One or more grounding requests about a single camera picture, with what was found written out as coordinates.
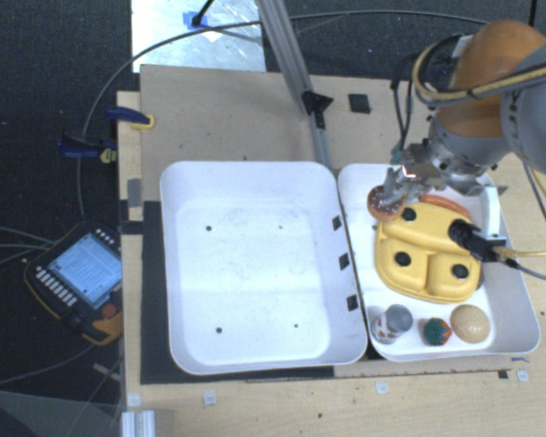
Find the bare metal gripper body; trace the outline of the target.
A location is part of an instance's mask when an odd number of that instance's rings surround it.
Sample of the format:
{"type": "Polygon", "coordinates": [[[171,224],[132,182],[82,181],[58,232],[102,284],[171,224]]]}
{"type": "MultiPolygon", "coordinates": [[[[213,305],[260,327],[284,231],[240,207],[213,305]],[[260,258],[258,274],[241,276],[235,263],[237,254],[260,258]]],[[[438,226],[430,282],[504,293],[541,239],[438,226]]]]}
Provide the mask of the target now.
{"type": "Polygon", "coordinates": [[[414,188],[451,188],[465,197],[478,196],[491,182],[486,168],[458,158],[441,144],[411,144],[401,160],[399,176],[414,188]]]}

